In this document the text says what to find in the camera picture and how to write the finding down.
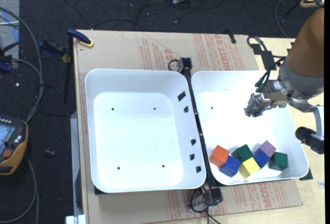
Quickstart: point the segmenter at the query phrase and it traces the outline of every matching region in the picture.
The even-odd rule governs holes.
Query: black floor
[[[20,0],[20,18],[33,32],[37,44],[49,36],[68,47],[67,31],[73,29],[149,30],[163,32],[223,33],[260,37],[297,36],[312,9],[295,8],[280,25],[276,19],[295,0],[188,0],[181,6],[166,0]],[[28,30],[20,27],[20,58],[39,67],[37,52]],[[29,122],[30,158],[39,192],[39,223],[63,223],[73,214],[71,131],[69,115],[75,111],[73,72],[64,105],[66,65],[60,58],[42,54],[44,97]],[[19,64],[0,72],[0,113],[26,120],[36,100],[39,77],[29,66]],[[47,149],[55,155],[45,155]],[[10,177],[0,178],[0,223],[20,216],[34,195],[34,181],[27,159]],[[37,203],[16,223],[35,223]]]

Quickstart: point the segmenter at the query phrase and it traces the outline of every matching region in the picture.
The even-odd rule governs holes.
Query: green cube
[[[240,160],[242,163],[246,160],[253,157],[252,151],[249,149],[249,147],[245,144],[242,147],[239,147],[232,153],[232,157]]]
[[[269,168],[277,171],[283,171],[288,167],[288,155],[281,152],[275,152],[269,160]]]

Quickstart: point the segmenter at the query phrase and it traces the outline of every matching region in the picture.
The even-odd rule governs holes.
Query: yellow multimeter
[[[27,124],[0,113],[0,175],[10,175],[16,171],[23,159],[27,140]]]

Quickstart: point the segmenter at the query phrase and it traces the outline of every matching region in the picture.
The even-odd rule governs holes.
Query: cube
[[[224,166],[229,156],[229,151],[217,145],[210,155],[210,162],[218,167]]]
[[[220,172],[229,177],[233,177],[235,174],[237,174],[240,165],[241,161],[234,157],[228,156],[228,159],[225,165],[220,169]]]
[[[270,158],[261,149],[258,149],[254,153],[253,158],[261,168],[264,167],[270,160]]]
[[[241,162],[244,162],[250,158],[253,157],[252,151],[249,149],[249,147],[245,144],[242,147],[239,147],[236,149],[233,153],[232,156]]]
[[[258,170],[260,170],[260,167],[253,157],[244,161],[238,169],[244,179],[248,178]]]
[[[258,150],[262,150],[270,158],[275,153],[276,148],[266,140]]]
[[[277,171],[283,171],[288,165],[288,155],[281,152],[275,152],[269,161],[269,168]]]

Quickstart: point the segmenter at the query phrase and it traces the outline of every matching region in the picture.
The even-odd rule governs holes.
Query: orange cube
[[[217,145],[210,155],[210,162],[218,167],[224,166],[229,156],[229,151]]]

